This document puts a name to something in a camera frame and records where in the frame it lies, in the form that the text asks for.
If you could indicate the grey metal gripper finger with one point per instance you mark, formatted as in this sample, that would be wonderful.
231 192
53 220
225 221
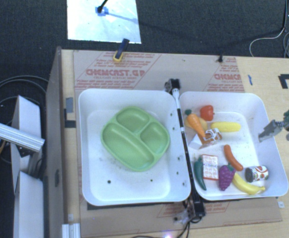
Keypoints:
269 130

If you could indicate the white plastic tray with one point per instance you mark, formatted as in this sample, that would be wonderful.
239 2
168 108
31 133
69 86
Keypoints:
94 157
255 142

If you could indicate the yellow corn cob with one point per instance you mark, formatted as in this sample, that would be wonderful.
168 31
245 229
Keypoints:
226 127

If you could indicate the small red and white can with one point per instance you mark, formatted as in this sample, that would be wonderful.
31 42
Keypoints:
257 173

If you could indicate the orange sausage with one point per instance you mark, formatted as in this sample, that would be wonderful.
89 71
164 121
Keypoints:
232 159

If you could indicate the orange and white carton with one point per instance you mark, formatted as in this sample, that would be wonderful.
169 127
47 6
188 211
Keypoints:
211 136

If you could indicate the yellow banana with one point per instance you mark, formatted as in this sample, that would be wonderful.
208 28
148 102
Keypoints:
246 186

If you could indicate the purple grapes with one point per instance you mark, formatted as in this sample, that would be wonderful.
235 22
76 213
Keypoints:
225 177

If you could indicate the orange and white packet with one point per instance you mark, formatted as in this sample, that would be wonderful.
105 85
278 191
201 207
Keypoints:
210 167

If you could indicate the orange carrot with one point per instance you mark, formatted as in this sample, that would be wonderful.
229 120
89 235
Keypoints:
196 124

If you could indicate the green chili pepper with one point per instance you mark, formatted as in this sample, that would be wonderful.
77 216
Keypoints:
199 173

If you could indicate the thin black and white rod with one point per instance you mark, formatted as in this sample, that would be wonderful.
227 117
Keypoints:
183 133

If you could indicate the green divided plate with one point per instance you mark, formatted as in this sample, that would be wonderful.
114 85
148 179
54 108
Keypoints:
132 142

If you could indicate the brown cardboard board, red print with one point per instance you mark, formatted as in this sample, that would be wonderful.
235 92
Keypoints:
139 68

